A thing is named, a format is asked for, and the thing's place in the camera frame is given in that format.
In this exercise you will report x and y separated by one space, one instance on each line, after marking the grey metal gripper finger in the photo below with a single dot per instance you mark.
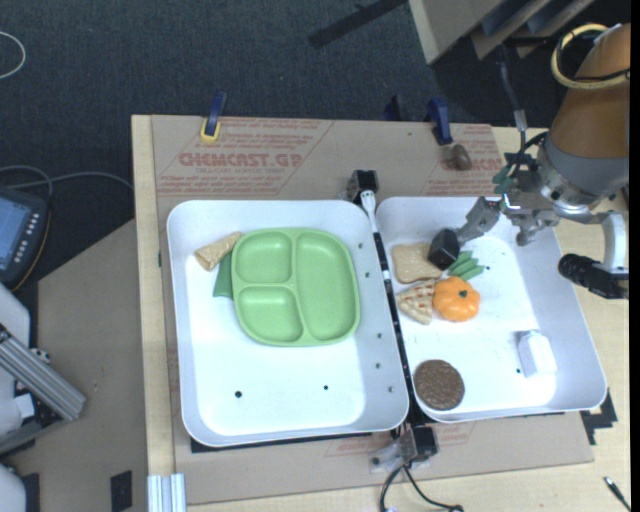
531 229
479 220

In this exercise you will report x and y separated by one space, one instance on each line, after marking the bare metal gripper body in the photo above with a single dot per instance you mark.
555 202

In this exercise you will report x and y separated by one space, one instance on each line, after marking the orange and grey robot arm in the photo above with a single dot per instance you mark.
590 120

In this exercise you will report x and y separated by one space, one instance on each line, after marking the black cube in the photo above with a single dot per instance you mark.
442 250

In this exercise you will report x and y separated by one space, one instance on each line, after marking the green toy pea pods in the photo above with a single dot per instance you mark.
466 267

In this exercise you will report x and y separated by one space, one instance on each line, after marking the brown toy lump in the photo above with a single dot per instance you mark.
457 157

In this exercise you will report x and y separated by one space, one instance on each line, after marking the tan toy bread slice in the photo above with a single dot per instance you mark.
410 262

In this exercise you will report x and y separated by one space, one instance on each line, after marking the orange toy pumpkin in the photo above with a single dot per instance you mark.
455 300

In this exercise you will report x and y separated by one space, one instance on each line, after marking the toy pizza slice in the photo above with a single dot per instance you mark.
417 302

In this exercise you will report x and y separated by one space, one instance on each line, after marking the thin black and white rod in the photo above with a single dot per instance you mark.
385 265

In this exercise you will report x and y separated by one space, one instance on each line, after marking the white plastic tray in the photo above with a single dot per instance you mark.
280 390
500 345

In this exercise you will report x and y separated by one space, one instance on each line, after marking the small white carton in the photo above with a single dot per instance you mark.
536 354

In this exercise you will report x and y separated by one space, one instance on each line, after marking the brown round biscuit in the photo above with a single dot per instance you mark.
439 385

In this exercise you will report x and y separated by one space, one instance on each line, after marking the green divided plate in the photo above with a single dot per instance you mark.
310 280

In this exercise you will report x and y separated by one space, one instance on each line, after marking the brown cardboard board red print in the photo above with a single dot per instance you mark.
300 150

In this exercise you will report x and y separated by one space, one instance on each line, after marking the dark green flat piece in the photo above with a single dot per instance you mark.
222 282

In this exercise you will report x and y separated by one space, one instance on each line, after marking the beige toy wedge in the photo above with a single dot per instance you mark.
215 251

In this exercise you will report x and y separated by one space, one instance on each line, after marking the black pen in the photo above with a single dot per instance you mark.
616 492

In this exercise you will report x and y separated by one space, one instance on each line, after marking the black cylinder on white bracket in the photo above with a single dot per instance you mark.
595 274

